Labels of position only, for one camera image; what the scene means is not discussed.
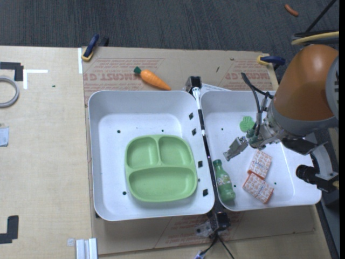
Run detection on orange sausage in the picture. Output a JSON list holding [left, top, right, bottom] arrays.
[[284, 4, 299, 17]]

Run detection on orange and white carton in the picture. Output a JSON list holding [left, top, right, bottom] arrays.
[[242, 173, 275, 205], [247, 149, 273, 180]]

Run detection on green toy broccoli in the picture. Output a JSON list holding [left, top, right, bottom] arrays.
[[239, 115, 256, 132]]

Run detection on white plastic tray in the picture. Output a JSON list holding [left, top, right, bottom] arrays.
[[88, 90, 216, 222], [200, 90, 322, 212]]

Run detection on green plastic bottle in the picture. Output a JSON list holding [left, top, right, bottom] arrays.
[[212, 159, 236, 202]]

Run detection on grey ring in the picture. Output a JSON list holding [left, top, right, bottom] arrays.
[[0, 76, 20, 108]]

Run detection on brown cardboard board red print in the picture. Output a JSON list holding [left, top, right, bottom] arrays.
[[81, 46, 324, 256]]

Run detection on green divided plate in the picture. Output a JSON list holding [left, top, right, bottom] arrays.
[[125, 134, 198, 202]]

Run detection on white paper sheet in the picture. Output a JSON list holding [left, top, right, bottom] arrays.
[[201, 83, 232, 92]]

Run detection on orange carrot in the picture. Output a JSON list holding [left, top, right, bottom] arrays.
[[133, 66, 172, 91]]

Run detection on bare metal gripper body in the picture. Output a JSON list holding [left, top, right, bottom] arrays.
[[247, 114, 286, 149]]

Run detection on black cylinder on white bracket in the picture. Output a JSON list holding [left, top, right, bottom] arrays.
[[295, 138, 340, 194]]

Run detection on black block with thin wires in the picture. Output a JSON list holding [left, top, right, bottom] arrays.
[[195, 211, 231, 237], [185, 76, 202, 93]]

